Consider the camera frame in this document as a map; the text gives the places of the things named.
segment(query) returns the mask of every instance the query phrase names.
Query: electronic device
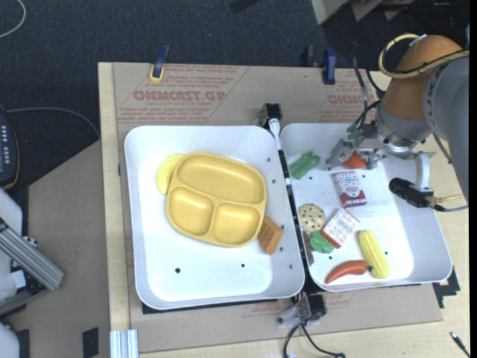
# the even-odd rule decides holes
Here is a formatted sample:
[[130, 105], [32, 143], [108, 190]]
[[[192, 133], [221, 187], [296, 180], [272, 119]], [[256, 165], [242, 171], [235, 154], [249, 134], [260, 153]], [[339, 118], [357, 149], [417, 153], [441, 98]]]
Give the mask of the electronic device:
[[18, 177], [19, 153], [13, 127], [4, 113], [0, 113], [0, 187], [10, 188]]

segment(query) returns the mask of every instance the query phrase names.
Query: white cable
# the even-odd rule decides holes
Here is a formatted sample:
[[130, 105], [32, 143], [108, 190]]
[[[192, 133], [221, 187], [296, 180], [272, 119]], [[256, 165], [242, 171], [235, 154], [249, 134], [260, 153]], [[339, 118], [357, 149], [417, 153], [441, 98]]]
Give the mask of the white cable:
[[23, 1], [22, 0], [15, 0], [15, 1], [17, 1], [22, 6], [23, 17], [20, 20], [20, 22], [15, 26], [15, 28], [10, 29], [9, 31], [7, 31], [3, 34], [0, 34], [0, 38], [8, 36], [9, 34], [12, 34], [14, 31], [16, 31], [18, 28], [20, 28], [23, 25], [23, 22], [25, 21], [25, 19], [27, 17], [27, 8], [25, 7], [25, 4], [23, 4]]

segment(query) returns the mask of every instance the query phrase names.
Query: green toy vegetable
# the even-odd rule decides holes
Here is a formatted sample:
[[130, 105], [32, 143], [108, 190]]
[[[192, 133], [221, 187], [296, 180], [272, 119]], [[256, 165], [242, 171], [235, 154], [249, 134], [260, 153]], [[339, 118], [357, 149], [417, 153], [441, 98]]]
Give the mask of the green toy vegetable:
[[311, 151], [303, 154], [299, 160], [290, 166], [290, 175], [295, 179], [301, 179], [305, 174], [320, 162], [320, 157], [313, 155]]
[[330, 254], [335, 249], [333, 244], [326, 240], [320, 232], [312, 232], [312, 237], [310, 237], [310, 246], [313, 248], [313, 250], [322, 252], [324, 254]]

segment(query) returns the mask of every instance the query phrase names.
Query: cable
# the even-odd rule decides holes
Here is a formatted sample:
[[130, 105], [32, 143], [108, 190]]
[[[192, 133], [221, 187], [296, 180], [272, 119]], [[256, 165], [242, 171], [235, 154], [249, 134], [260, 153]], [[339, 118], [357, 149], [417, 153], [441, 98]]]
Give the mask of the cable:
[[285, 341], [283, 342], [283, 358], [289, 358], [289, 355], [286, 352], [286, 348], [288, 346], [288, 343], [290, 342], [291, 337], [295, 334], [298, 327], [300, 327], [300, 324], [293, 326], [285, 337]]
[[[369, 105], [367, 108], [366, 108], [366, 113], [376, 107], [379, 106], [379, 104], [381, 103], [381, 100], [377, 100], [375, 102], [373, 102], [371, 105]], [[360, 116], [354, 121], [354, 123], [358, 124], [358, 122], [365, 116], [365, 112], [361, 113]]]
[[364, 85], [363, 77], [361, 76], [361, 73], [359, 72], [358, 69], [358, 59], [356, 57], [356, 48], [357, 44], [356, 41], [353, 41], [352, 43], [352, 49], [353, 49], [353, 68], [355, 70], [356, 77], [358, 78], [359, 86], [361, 87], [361, 96], [363, 98], [364, 102], [364, 109], [363, 109], [363, 116], [361, 118], [361, 123], [359, 124], [358, 128], [361, 128], [366, 121], [366, 114], [367, 114], [367, 103], [369, 101], [368, 95], [367, 95], [367, 90], [366, 86]]
[[400, 71], [396, 71], [396, 72], [390, 72], [389, 70], [387, 70], [386, 67], [385, 67], [385, 55], [386, 55], [386, 53], [391, 48], [393, 48], [397, 43], [400, 43], [401, 41], [404, 41], [404, 40], [413, 40], [414, 41], [418, 38], [420, 38], [420, 36], [418, 36], [417, 34], [402, 34], [402, 35], [392, 39], [389, 43], [387, 43], [386, 46], [384, 47], [384, 49], [381, 51], [381, 54], [379, 55], [379, 60], [378, 60], [379, 70], [381, 70], [381, 72], [384, 75], [387, 75], [388, 77], [391, 77], [391, 78], [399, 78], [399, 79], [410, 78], [410, 77], [415, 77], [417, 75], [421, 75], [421, 74], [429, 71], [430, 69], [433, 69], [436, 66], [442, 65], [444, 63], [448, 63], [449, 61], [457, 60], [458, 58], [470, 56], [470, 51], [460, 50], [460, 51], [455, 51], [451, 54], [447, 54], [445, 56], [436, 58], [435, 60], [433, 60], [431, 62], [424, 63], [423, 65], [418, 66], [417, 68], [413, 68], [413, 69], [409, 69], [409, 70], [400, 70]]
[[456, 211], [466, 210], [467, 208], [469, 208], [469, 204], [466, 206], [456, 207], [456, 208], [445, 208], [445, 207], [442, 207], [440, 204], [434, 205], [434, 209], [439, 212], [456, 212]]
[[285, 341], [283, 342], [283, 358], [290, 358], [290, 356], [288, 355], [288, 353], [286, 351], [286, 348], [288, 347], [288, 343], [290, 342], [291, 337], [297, 331], [298, 327], [302, 328], [302, 330], [305, 333], [305, 336], [309, 340], [309, 342], [313, 345], [313, 347], [315, 349], [317, 349], [321, 353], [330, 355], [331, 357], [334, 357], [334, 358], [346, 358], [346, 355], [344, 355], [344, 353], [332, 353], [331, 351], [323, 350], [318, 345], [316, 345], [315, 342], [313, 341], [313, 339], [311, 338], [311, 336], [308, 334], [308, 331], [306, 330], [304, 323], [300, 323], [296, 326], [293, 326], [290, 329], [290, 331], [288, 332], [287, 336], [285, 337]]
[[447, 150], [444, 148], [444, 145], [442, 144], [442, 141], [440, 140], [439, 136], [437, 136], [436, 133], [432, 133], [432, 135], [434, 136], [435, 142], [436, 142], [437, 145], [439, 146], [440, 151], [441, 151], [442, 154], [444, 154], [444, 156], [446, 157], [447, 162], [448, 162], [449, 164], [452, 164], [452, 158], [450, 157], [450, 155], [449, 155], [449, 153], [447, 152]]
[[371, 85], [373, 85], [374, 89], [376, 90], [376, 94], [377, 94], [380, 98], [382, 98], [382, 96], [385, 94], [385, 91], [384, 91], [383, 89], [381, 89], [381, 88], [376, 84], [376, 82], [374, 82], [373, 76], [371, 75], [369, 69], [366, 68], [365, 71], [366, 71], [367, 79], [370, 80]]
[[6, 36], [8, 36], [9, 34], [12, 34], [14, 31], [18, 30], [18, 29], [23, 25], [23, 22], [25, 22], [25, 19], [26, 19], [26, 17], [27, 17], [27, 8], [25, 7], [25, 4], [23, 4], [23, 1], [22, 1], [22, 0], [15, 0], [15, 1], [17, 1], [17, 2], [22, 6], [22, 9], [23, 9], [23, 17], [22, 17], [22, 19], [20, 20], [20, 22], [15, 26], [15, 28], [10, 29], [9, 31], [6, 31], [6, 32], [3, 33], [3, 34], [0, 34], [0, 38], [6, 37]]
[[305, 328], [305, 324], [300, 324], [303, 332], [305, 333], [306, 335], [306, 338], [308, 338], [308, 340], [310, 341], [310, 343], [313, 345], [313, 347], [315, 349], [317, 349], [318, 351], [320, 351], [321, 353], [323, 354], [328, 354], [334, 358], [346, 358], [346, 355], [344, 355], [344, 353], [332, 353], [331, 351], [326, 351], [326, 350], [323, 350], [321, 348], [319, 348], [312, 340], [311, 336], [308, 334], [308, 332], [306, 331], [306, 328]]
[[61, 107], [26, 107], [24, 109], [5, 110], [1, 105], [0, 105], [0, 109], [2, 111], [6, 112], [7, 114], [24, 113], [24, 112], [28, 112], [28, 111], [60, 111], [62, 113], [72, 114], [72, 115], [77, 116], [77, 117], [81, 118], [82, 120], [84, 120], [94, 130], [98, 139], [101, 138], [99, 130], [96, 128], [96, 126], [94, 126], [93, 123], [88, 118], [86, 118], [85, 116], [83, 116], [79, 113], [76, 113], [73, 110], [63, 109]]

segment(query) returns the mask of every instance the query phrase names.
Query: toy food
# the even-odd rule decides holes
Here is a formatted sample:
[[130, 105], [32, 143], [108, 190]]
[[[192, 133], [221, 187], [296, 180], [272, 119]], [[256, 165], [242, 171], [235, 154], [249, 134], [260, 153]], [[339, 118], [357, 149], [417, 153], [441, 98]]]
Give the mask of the toy food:
[[364, 167], [366, 167], [366, 163], [367, 160], [361, 158], [356, 151], [354, 151], [351, 154], [351, 157], [349, 157], [348, 160], [344, 162], [344, 164], [350, 167], [350, 169], [363, 169]]
[[333, 181], [340, 195], [343, 208], [366, 204], [366, 196], [356, 171], [337, 172], [333, 174]]
[[313, 155], [311, 151], [303, 154], [299, 160], [293, 163], [288, 172], [295, 179], [301, 179], [305, 174], [320, 162], [320, 157]]
[[167, 194], [169, 188], [169, 183], [171, 182], [172, 173], [176, 168], [177, 162], [182, 159], [183, 154], [172, 154], [169, 155], [164, 162], [159, 166], [156, 173], [156, 185], [160, 193], [163, 195]]
[[347, 237], [358, 226], [359, 220], [344, 208], [338, 209], [336, 214], [321, 230], [323, 237], [331, 242], [335, 248], [340, 248]]
[[259, 244], [266, 254], [273, 254], [283, 236], [283, 230], [268, 216], [263, 218], [259, 232]]
[[221, 155], [193, 152], [173, 171], [165, 209], [177, 231], [240, 247], [257, 237], [266, 203], [267, 186], [257, 169]]
[[364, 260], [352, 260], [346, 261], [345, 263], [336, 266], [329, 274], [326, 276], [325, 283], [331, 283], [334, 280], [337, 280], [340, 277], [346, 276], [347, 274], [364, 274], [367, 271], [367, 265]]
[[298, 208], [298, 222], [307, 232], [321, 230], [326, 222], [325, 212], [316, 204], [303, 204]]
[[358, 240], [364, 260], [369, 265], [373, 277], [386, 278], [389, 275], [388, 261], [374, 233], [370, 230], [362, 230], [358, 233]]
[[330, 254], [335, 249], [333, 244], [326, 240], [320, 232], [312, 232], [310, 245], [314, 251], [322, 252], [324, 254]]

